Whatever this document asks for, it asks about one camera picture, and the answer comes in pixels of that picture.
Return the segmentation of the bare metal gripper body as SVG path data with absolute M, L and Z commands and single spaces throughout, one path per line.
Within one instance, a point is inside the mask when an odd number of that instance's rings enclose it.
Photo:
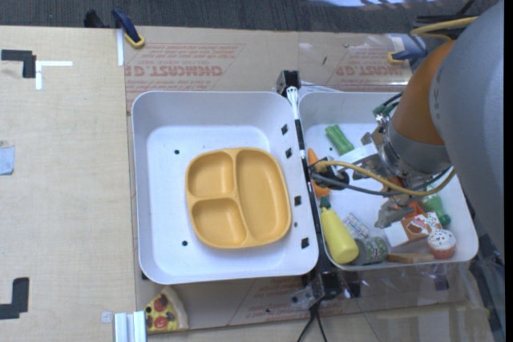
M 385 201 L 405 206 L 435 193 L 435 143 L 408 137 L 398 129 L 376 129 L 362 137 L 360 175 L 383 181 Z

